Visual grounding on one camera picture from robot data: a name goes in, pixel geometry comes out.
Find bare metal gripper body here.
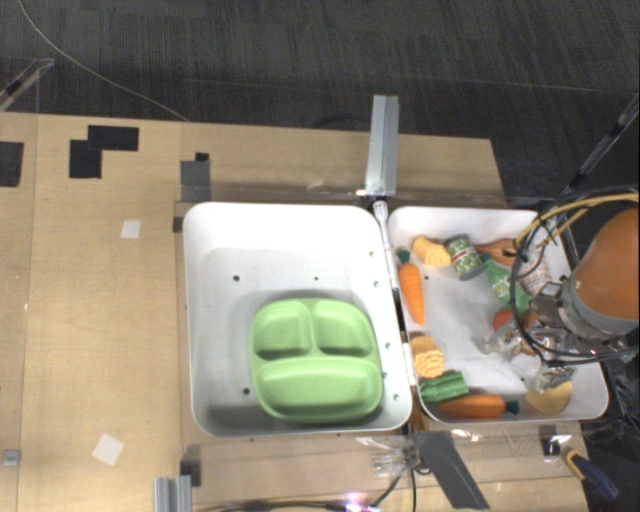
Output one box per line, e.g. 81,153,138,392
528,294,602,371

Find tan round biscuit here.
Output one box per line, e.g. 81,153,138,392
524,380,573,416

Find clear plastic bottle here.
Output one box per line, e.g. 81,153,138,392
481,323,542,359

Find small orange carrot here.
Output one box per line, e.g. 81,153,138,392
492,308,539,332

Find white and pink can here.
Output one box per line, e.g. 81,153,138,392
516,243,552,297

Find orange carrot with green top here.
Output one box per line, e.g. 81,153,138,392
396,248,427,326
438,393,521,421

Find green bottle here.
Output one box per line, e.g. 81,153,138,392
479,253,532,314

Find white plastic tray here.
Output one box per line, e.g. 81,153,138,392
387,205,610,426
181,201,414,440

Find green asparagus bundle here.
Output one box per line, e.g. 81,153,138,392
418,370,471,405

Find brown toy sausage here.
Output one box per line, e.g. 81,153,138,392
473,238,521,266

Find yellow corn piece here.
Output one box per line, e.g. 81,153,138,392
409,334,446,379
411,235,453,268

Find green and white can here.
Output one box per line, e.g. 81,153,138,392
444,234,486,282

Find green divided plate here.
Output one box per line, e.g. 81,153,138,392
248,297,385,426

